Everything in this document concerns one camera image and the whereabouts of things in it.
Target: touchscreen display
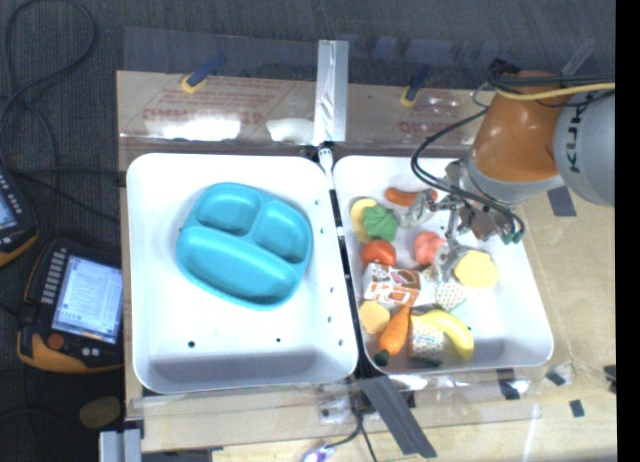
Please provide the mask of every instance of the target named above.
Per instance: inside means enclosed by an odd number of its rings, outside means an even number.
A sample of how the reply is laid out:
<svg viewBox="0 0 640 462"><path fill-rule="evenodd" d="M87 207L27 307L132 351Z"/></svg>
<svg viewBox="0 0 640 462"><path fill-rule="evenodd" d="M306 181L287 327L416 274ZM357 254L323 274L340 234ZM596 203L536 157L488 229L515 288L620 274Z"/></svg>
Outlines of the touchscreen display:
<svg viewBox="0 0 640 462"><path fill-rule="evenodd" d="M122 271L69 256L52 327L115 344L122 317Z"/></svg>
<svg viewBox="0 0 640 462"><path fill-rule="evenodd" d="M5 198L0 195L0 229L13 227L16 224L16 218L13 216L11 207L7 204Z"/></svg>

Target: gray carpet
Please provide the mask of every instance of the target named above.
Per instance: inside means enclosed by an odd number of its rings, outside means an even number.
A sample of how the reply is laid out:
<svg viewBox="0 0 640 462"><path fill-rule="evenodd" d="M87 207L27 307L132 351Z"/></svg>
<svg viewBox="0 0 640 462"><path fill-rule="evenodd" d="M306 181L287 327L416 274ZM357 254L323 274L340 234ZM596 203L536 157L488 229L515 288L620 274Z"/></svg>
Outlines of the gray carpet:
<svg viewBox="0 0 640 462"><path fill-rule="evenodd" d="M0 0L0 23L4 26L25 1ZM125 65L162 66L150 61L152 51L138 60L129 55L125 62L127 27L308 43L349 40L351 77L369 83L403 84L407 69L426 62L433 69L428 85L473 88L496 57L559 72L587 40L593 41L593 53L581 72L615 73L616 0L72 1L86 7L98 27L91 53L22 97L50 126L57 161L66 165L116 168L115 72ZM0 106L20 86L73 59L90 30L68 5L45 1L22 12L9 35L10 63L0 62ZM7 165L24 169L54 161L43 122L19 105L11 109L2 137ZM109 176L36 177L40 183L25 178L19 183L39 219L39 242L0 269L0 304L13 310L20 307L39 251L52 238L119 251L119 226L110 218L118 216L118 189ZM97 432L82 426L78 410L92 399L120 394L121 375L25 369L15 339L14 318L0 311L0 461L97 460ZM2 415L26 406L54 411L64 426L48 416L34 414L30 425L24 414Z"/></svg>

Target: toy peach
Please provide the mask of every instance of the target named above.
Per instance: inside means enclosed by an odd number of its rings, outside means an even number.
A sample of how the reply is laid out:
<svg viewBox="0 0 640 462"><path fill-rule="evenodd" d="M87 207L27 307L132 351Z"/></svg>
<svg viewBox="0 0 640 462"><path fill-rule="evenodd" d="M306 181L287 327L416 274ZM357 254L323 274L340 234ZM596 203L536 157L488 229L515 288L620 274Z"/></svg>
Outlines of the toy peach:
<svg viewBox="0 0 640 462"><path fill-rule="evenodd" d="M444 238L433 231L423 231L413 242L415 259L420 265L432 265L436 252L444 245Z"/></svg>

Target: toy tomato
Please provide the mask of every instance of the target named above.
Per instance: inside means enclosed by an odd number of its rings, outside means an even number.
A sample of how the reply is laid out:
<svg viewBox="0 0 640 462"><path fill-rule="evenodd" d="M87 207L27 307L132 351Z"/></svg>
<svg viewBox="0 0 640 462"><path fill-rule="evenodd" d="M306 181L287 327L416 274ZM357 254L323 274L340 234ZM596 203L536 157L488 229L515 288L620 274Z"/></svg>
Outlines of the toy tomato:
<svg viewBox="0 0 640 462"><path fill-rule="evenodd" d="M369 263L394 266L396 264L396 249L388 240L371 240L362 247L360 258L364 266Z"/></svg>

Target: white plastic tray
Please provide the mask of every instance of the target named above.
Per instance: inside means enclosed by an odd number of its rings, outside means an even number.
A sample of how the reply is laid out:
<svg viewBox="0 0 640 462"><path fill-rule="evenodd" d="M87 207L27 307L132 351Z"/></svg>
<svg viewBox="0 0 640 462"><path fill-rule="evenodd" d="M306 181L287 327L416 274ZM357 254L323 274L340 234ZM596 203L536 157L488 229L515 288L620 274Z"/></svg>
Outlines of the white plastic tray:
<svg viewBox="0 0 640 462"><path fill-rule="evenodd" d="M179 229L214 183L255 186L304 212L313 249L290 300L260 311L231 303L178 269ZM147 154L127 173L133 367L142 384L177 393L335 382L358 350L322 170L298 157Z"/></svg>
<svg viewBox="0 0 640 462"><path fill-rule="evenodd" d="M423 159L421 166L438 177L445 176L450 160ZM361 197L371 197L379 204L398 211L400 208L384 199L384 190L394 186L407 191L427 187L411 171L408 158L348 156L334 168L334 182L340 203L344 233L359 302L362 296L363 266L361 243L349 221L351 204ZM448 213L437 213L431 220L410 229L399 229L394 246L400 268L416 268L411 255L412 242L420 231L444 234ZM483 370L504 367L536 366L546 362L553 352L553 334L522 243L504 245L498 237L479 243L471 233L458 238L460 243L488 251L495 261L500 278L495 288L479 294L458 306L453 313L463 320L473 333L475 352L471 360L463 361L447 352L443 363L435 369L409 360L405 352L392 357L388 366L379 368L389 374ZM363 330L367 355L373 363L379 351L377 339Z"/></svg>

